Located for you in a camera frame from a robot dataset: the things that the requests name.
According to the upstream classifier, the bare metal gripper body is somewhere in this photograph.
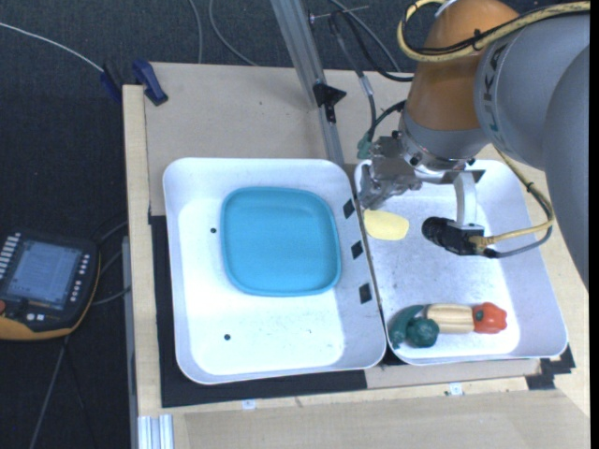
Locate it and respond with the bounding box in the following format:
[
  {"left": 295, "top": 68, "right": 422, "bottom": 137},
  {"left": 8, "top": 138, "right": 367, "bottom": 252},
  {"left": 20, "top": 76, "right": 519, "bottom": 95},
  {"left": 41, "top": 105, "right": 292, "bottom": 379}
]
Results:
[{"left": 368, "top": 129, "right": 475, "bottom": 181}]

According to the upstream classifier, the yellow flat round slice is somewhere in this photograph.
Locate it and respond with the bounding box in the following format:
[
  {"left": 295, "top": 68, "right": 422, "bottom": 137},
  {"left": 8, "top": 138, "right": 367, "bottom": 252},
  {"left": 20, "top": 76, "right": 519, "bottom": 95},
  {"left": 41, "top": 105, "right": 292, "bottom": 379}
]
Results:
[{"left": 363, "top": 209, "right": 411, "bottom": 242}]

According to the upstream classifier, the white plastic tray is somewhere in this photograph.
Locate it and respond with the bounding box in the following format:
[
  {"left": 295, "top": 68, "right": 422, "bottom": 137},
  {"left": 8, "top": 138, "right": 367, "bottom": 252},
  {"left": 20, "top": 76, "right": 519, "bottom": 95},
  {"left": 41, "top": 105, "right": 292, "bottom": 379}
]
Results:
[
  {"left": 353, "top": 158, "right": 570, "bottom": 367},
  {"left": 161, "top": 156, "right": 387, "bottom": 386}
]

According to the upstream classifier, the blue plate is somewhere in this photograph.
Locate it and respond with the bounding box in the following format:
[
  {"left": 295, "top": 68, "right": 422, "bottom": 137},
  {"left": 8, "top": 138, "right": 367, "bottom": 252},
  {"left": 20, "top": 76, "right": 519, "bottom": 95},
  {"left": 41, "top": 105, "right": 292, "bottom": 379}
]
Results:
[{"left": 219, "top": 185, "right": 343, "bottom": 298}]

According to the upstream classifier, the green chili pepper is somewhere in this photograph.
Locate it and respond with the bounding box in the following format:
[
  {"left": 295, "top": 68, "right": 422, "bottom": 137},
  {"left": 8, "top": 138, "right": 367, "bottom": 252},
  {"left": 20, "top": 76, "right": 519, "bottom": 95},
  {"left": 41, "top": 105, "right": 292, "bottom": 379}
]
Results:
[{"left": 387, "top": 304, "right": 425, "bottom": 350}]

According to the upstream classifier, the green broccoli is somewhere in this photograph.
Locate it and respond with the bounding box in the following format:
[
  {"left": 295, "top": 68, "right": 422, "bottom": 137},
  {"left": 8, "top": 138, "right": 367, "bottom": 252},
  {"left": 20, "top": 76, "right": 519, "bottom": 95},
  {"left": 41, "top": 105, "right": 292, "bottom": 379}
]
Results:
[{"left": 405, "top": 317, "right": 441, "bottom": 349}]

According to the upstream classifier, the brown cardboard board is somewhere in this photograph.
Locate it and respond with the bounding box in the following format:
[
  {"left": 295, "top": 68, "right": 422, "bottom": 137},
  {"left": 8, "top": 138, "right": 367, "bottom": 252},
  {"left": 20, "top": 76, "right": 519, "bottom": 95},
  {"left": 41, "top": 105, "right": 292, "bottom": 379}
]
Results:
[{"left": 142, "top": 61, "right": 579, "bottom": 410}]

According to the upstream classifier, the orange bell pepper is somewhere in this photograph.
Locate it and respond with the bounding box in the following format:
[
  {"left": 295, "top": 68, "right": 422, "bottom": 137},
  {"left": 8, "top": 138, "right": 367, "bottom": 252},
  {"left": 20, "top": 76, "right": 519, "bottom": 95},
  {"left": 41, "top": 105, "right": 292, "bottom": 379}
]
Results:
[{"left": 471, "top": 301, "right": 509, "bottom": 335}]

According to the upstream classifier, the black cylinder on white bracket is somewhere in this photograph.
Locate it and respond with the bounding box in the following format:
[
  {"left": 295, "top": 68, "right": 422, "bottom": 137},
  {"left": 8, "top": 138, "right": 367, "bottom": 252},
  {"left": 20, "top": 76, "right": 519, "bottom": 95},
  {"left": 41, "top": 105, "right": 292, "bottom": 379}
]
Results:
[{"left": 411, "top": 166, "right": 488, "bottom": 257}]

